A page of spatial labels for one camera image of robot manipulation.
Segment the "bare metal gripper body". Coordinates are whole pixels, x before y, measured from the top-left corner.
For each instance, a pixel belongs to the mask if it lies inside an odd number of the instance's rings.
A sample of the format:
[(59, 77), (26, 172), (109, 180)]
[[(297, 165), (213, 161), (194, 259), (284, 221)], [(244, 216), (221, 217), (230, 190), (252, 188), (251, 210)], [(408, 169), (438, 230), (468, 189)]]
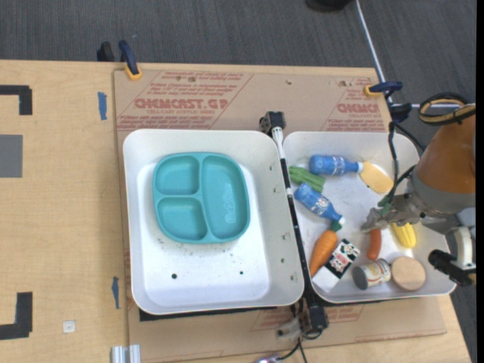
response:
[(400, 194), (386, 201), (382, 217), (385, 222), (397, 226), (415, 224), (430, 213), (416, 194)]

